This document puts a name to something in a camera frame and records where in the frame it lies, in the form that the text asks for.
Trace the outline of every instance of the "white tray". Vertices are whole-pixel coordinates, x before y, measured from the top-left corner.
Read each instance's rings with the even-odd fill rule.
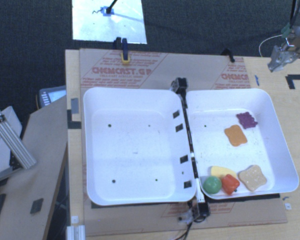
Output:
[[[239,173],[259,165],[267,178],[267,184],[254,192],[242,183],[232,195],[221,190],[214,195],[206,193],[209,197],[238,198],[297,188],[299,178],[266,92],[189,91],[186,100],[202,182],[210,175],[211,166]],[[94,203],[186,202],[193,198],[196,183],[178,95],[169,90],[95,87],[84,94],[83,109],[87,192]],[[258,124],[243,130],[246,144],[231,146],[224,129],[239,125],[236,114],[247,111]]]

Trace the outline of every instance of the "green ball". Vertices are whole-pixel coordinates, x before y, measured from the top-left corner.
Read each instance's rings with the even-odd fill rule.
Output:
[[[216,194],[222,187],[221,180],[216,176],[209,176],[203,183],[203,189],[208,194]]]

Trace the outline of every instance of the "wooden table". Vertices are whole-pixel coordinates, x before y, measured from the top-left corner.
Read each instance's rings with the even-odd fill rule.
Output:
[[[72,97],[80,97],[80,65],[79,51],[66,51],[66,85],[67,109],[71,109]],[[300,80],[294,80],[295,89],[289,89],[286,76],[300,75],[300,59],[288,64],[283,71],[271,73],[267,63],[269,58],[244,57],[245,67],[252,88],[265,90],[272,99],[283,134],[295,164],[299,186],[291,193],[282,193],[284,203],[291,209],[286,211],[288,223],[253,225],[240,227],[207,228],[190,230],[188,240],[290,240],[300,239]],[[73,121],[81,121],[81,114],[72,114]],[[68,130],[68,160],[70,187],[70,214],[78,216],[78,222],[84,224],[83,208],[83,168],[82,168],[81,131]],[[172,240],[181,235],[182,231],[166,231],[151,233],[133,233],[121,235],[105,235],[87,237],[89,240]]]

